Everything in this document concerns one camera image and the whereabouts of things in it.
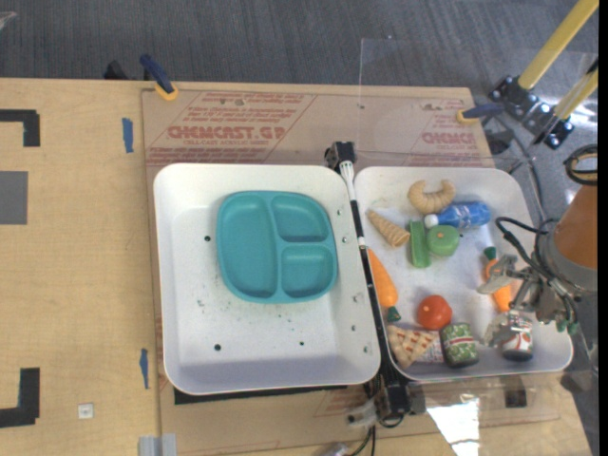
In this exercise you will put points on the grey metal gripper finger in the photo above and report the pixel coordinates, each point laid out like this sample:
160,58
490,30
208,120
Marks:
499,274
501,328

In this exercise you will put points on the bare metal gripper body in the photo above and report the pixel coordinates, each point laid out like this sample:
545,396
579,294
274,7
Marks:
544,299

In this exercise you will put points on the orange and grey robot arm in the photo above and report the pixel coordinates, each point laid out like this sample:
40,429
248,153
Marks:
577,235

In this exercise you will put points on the white and red small can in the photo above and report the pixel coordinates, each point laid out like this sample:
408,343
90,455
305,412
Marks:
520,340

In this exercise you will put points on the small orange toy carrot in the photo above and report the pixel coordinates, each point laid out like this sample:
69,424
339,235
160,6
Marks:
502,297

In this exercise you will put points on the white plastic tray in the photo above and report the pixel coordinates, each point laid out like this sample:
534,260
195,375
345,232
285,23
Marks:
456,278
256,340

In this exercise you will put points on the green and white small can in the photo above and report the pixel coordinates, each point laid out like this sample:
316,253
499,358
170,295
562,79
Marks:
459,345

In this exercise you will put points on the green round toy orange dot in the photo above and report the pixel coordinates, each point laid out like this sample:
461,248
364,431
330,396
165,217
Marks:
442,241

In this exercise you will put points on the red toy tomato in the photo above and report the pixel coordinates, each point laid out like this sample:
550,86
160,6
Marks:
434,312

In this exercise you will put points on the blue bottle with white cap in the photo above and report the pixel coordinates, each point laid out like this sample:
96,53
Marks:
465,214

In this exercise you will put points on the toy lattice pie slice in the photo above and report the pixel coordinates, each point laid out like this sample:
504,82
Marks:
408,345

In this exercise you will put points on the tan toy croissant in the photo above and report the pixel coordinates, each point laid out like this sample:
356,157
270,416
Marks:
430,201

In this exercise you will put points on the large orange toy carrot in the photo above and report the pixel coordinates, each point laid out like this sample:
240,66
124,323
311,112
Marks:
384,283

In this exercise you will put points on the tan toy ice cream cone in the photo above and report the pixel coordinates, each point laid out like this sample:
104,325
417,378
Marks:
389,230

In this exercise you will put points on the thin black and white rod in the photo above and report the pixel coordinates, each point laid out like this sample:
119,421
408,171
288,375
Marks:
357,216

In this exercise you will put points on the brown cardboard board red print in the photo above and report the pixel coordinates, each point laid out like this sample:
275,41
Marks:
304,126

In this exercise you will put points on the teal divided plate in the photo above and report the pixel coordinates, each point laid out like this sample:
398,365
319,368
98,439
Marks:
252,250

